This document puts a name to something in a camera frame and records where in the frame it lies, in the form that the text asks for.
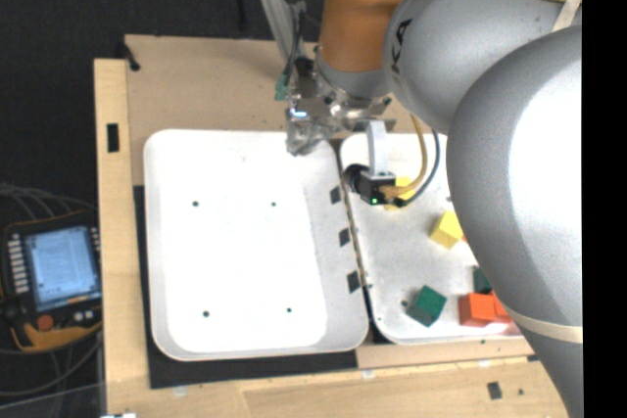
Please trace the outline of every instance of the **button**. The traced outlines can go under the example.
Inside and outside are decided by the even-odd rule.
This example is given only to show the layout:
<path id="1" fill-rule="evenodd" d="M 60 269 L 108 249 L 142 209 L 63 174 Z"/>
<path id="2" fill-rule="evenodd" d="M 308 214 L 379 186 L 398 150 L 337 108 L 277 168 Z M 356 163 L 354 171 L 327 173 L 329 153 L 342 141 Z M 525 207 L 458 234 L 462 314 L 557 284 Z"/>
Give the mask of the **button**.
<path id="1" fill-rule="evenodd" d="M 37 318 L 37 328 L 39 331 L 50 331 L 55 325 L 55 319 L 52 318 L 52 315 L 48 313 L 44 313 L 43 315 L 39 315 Z"/>

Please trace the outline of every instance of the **green connector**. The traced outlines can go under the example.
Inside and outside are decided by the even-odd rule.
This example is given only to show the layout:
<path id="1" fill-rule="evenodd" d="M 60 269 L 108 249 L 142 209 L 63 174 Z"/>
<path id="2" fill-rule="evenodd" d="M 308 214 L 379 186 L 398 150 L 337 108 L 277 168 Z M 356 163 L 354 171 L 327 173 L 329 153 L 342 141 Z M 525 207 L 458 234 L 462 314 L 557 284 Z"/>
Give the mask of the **green connector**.
<path id="1" fill-rule="evenodd" d="M 274 84 L 274 101 L 283 101 L 287 96 L 287 75 L 282 73 Z"/>
<path id="2" fill-rule="evenodd" d="M 481 293 L 483 295 L 487 295 L 492 291 L 492 285 L 490 281 L 483 274 L 481 268 L 475 268 L 472 271 L 472 284 L 474 287 L 475 293 Z"/>
<path id="3" fill-rule="evenodd" d="M 408 308 L 407 315 L 429 327 L 438 320 L 446 302 L 446 297 L 429 286 L 423 286 L 413 304 Z"/>

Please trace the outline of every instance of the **dark green cube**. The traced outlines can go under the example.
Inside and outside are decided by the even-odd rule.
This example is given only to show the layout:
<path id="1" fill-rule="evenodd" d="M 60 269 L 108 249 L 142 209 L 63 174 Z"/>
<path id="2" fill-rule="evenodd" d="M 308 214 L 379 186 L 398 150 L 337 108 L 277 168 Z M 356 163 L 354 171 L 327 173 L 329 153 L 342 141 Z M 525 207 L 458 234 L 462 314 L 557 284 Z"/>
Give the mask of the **dark green cube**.
<path id="1" fill-rule="evenodd" d="M 474 286 L 475 293 L 481 293 L 483 295 L 487 295 L 492 291 L 492 285 L 490 281 L 483 274 L 481 268 L 476 267 L 472 271 L 472 284 Z"/>
<path id="2" fill-rule="evenodd" d="M 408 308 L 407 315 L 429 327 L 438 320 L 446 302 L 446 297 L 429 286 L 423 286 L 413 304 Z"/>

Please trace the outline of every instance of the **black mat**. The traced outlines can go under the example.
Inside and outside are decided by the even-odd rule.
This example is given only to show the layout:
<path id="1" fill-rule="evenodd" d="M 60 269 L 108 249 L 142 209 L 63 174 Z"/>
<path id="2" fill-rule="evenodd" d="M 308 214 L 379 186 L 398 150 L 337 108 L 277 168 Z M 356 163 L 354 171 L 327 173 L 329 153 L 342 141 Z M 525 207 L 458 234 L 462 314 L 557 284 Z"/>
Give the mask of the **black mat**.
<path id="1" fill-rule="evenodd" d="M 151 388 L 160 389 L 225 380 L 327 373 L 329 371 L 357 368 L 357 356 L 354 350 L 338 353 L 199 362 L 181 362 L 161 352 L 153 340 L 150 324 L 144 187 L 133 187 L 133 196 L 135 199 L 137 245 L 139 249 L 144 317 L 146 319 L 146 345 Z"/>

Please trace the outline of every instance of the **wooden table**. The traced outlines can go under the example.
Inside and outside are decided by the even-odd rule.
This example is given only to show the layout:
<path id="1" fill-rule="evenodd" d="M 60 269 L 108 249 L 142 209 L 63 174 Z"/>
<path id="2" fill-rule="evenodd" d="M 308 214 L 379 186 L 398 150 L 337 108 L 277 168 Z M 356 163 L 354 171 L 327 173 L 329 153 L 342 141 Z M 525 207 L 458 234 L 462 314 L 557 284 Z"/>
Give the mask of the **wooden table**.
<path id="1" fill-rule="evenodd" d="M 128 35 L 141 66 L 94 62 L 107 410 L 145 417 L 566 417 L 520 338 L 413 347 L 366 342 L 358 369 L 153 390 L 141 299 L 133 185 L 142 149 L 169 127 L 284 130 L 273 101 L 282 70 L 271 41 Z M 411 131 L 393 103 L 395 130 Z M 117 132 L 119 144 L 110 142 Z M 498 382 L 502 398 L 491 398 Z"/>

